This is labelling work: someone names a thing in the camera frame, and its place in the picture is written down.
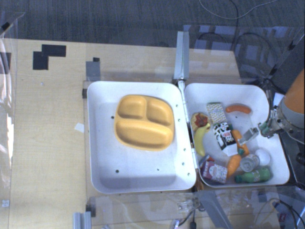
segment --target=yellow banana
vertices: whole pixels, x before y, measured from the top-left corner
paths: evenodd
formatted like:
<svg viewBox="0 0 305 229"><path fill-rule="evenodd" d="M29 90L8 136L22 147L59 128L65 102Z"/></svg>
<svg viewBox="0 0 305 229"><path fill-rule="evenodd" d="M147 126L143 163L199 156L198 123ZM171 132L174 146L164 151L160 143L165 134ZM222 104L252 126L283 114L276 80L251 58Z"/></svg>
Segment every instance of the yellow banana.
<svg viewBox="0 0 305 229"><path fill-rule="evenodd" d="M201 156L205 155L202 139L203 139L204 134L206 134L209 130L210 130L210 123L208 123L207 125L205 125L203 127L199 127L194 135L195 149L196 149L197 154L199 154Z"/></svg>

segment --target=toy carrot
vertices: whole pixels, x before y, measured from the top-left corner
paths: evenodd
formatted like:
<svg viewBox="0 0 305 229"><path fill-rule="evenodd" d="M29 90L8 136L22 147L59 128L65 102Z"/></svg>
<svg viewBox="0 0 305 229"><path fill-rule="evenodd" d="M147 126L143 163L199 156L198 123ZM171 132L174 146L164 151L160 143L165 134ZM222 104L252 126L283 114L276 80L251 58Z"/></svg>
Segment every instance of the toy carrot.
<svg viewBox="0 0 305 229"><path fill-rule="evenodd" d="M228 173L227 173L227 179L234 174L234 172L238 169L240 161L242 160L242 155L244 154L244 150L239 148L238 154L233 155L227 165Z"/></svg>
<svg viewBox="0 0 305 229"><path fill-rule="evenodd" d="M240 146L238 140L241 139L243 136L240 134L240 132L238 130L232 130L231 131L232 136L235 139L235 142L237 143L237 148L241 148L244 150L244 155L247 156L248 154L250 154L249 149L247 147L246 144L243 144L242 146Z"/></svg>

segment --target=yellow plate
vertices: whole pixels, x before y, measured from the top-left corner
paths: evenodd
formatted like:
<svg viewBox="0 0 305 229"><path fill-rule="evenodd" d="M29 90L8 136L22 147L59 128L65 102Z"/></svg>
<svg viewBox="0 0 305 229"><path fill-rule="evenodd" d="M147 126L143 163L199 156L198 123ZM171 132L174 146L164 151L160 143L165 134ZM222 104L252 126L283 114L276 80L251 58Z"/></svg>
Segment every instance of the yellow plate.
<svg viewBox="0 0 305 229"><path fill-rule="evenodd" d="M127 95L117 107L114 133L124 145L160 151L173 141L172 108L163 100L144 95Z"/></svg>

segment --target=white ball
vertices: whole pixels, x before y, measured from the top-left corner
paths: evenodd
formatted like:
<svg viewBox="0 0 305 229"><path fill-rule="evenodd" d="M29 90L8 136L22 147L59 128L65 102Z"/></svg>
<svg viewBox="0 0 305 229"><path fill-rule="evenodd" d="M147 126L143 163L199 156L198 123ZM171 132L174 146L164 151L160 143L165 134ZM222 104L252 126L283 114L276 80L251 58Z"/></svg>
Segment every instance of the white ball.
<svg viewBox="0 0 305 229"><path fill-rule="evenodd" d="M263 149L257 149L255 155L259 157L259 165L266 166L270 163L270 155Z"/></svg>

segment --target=white cable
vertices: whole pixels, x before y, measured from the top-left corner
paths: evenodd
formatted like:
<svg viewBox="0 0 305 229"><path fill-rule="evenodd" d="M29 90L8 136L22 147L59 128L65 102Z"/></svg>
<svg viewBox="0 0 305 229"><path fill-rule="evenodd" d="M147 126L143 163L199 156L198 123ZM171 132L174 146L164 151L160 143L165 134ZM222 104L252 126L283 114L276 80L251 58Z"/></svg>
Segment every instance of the white cable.
<svg viewBox="0 0 305 229"><path fill-rule="evenodd" d="M239 16L239 17L235 17L235 18L228 18L228 17L223 17L223 16L220 16L220 15L218 15L218 14L215 14L215 13L213 13L212 11L210 11L210 10L208 10L203 4L202 4L202 2L201 2L201 0L199 0L199 2L200 2L200 4L201 4L201 6L205 9L205 10L207 10L209 13L211 13L212 15L215 15L215 16L217 16L217 17L219 17L219 18L222 18L222 19L225 19L225 20L237 20L237 19L240 19L240 18L242 18L242 17L244 17L244 16L246 16L248 13L250 13L252 10L254 10L254 9L256 9L256 8L258 8L258 7L261 7L261 6L264 6L264 5L267 5L267 4L271 4L271 3L274 3L274 2L276 2L276 1L278 1L278 0L273 0L273 1L270 1L270 2L266 2L266 3L262 3L262 4L259 4L259 5L256 5L255 7L253 7L253 8L251 8L247 13L245 13L245 14L243 14L243 15L241 15L241 16Z"/></svg>

